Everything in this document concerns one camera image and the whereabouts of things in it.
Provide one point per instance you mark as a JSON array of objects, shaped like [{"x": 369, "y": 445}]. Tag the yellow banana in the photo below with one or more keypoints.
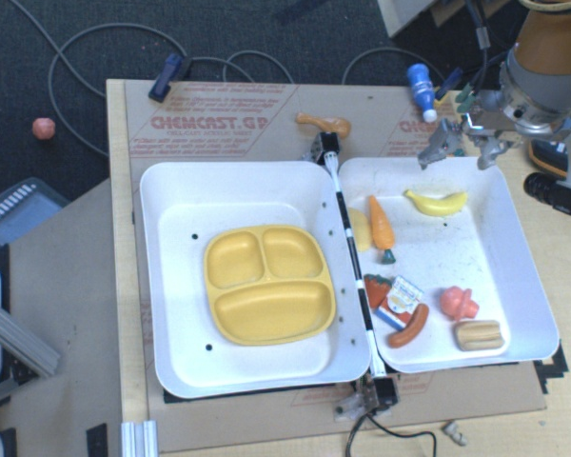
[{"x": 438, "y": 204}]

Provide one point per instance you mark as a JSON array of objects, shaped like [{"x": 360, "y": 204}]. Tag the pale yellow toy potato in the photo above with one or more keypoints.
[{"x": 360, "y": 231}]

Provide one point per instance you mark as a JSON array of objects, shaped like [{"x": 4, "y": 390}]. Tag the thin black and white rod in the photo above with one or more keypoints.
[{"x": 350, "y": 245}]

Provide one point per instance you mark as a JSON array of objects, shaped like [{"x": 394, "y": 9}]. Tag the orange carrot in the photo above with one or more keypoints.
[{"x": 381, "y": 226}]

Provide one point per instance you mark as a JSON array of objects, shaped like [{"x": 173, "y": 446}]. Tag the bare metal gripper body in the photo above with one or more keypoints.
[{"x": 528, "y": 121}]

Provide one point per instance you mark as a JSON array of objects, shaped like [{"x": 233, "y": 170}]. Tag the tan hot dog bun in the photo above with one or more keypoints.
[{"x": 479, "y": 335}]

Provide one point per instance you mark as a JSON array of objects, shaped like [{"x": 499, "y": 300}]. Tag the blue bottle with white cap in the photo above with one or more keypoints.
[{"x": 421, "y": 86}]

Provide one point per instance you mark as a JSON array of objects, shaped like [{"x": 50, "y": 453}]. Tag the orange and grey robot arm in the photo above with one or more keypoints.
[{"x": 552, "y": 31}]

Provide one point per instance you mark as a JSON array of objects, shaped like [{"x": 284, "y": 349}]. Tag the orange sausage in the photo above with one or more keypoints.
[{"x": 409, "y": 330}]

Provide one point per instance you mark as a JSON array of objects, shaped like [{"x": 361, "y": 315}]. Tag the brown cardboard board red print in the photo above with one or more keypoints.
[{"x": 266, "y": 112}]

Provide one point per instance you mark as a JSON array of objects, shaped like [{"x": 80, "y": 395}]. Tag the brown toy chicken drumstick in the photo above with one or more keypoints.
[{"x": 335, "y": 125}]

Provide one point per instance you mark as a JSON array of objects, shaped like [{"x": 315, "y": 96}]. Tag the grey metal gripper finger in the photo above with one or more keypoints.
[
  {"x": 490, "y": 152},
  {"x": 441, "y": 142}
]

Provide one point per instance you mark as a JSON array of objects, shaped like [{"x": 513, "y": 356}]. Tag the pink toy ice cream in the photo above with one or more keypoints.
[{"x": 457, "y": 303}]

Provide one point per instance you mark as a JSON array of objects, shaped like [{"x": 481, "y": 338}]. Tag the white carton with colour print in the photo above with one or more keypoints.
[{"x": 402, "y": 300}]

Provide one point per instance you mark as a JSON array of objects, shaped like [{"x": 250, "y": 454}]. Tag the red strawberry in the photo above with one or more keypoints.
[{"x": 377, "y": 289}]

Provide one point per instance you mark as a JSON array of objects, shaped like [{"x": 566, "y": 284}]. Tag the white plastic tray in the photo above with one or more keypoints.
[
  {"x": 499, "y": 255},
  {"x": 181, "y": 274}
]

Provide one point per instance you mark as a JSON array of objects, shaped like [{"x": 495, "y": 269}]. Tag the pink ball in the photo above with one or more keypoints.
[{"x": 44, "y": 128}]

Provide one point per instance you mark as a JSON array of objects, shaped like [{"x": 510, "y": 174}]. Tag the black cylinder on white bracket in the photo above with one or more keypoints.
[{"x": 549, "y": 192}]

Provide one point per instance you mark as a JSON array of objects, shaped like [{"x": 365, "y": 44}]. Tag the yellow divided plate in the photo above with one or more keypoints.
[{"x": 271, "y": 310}]

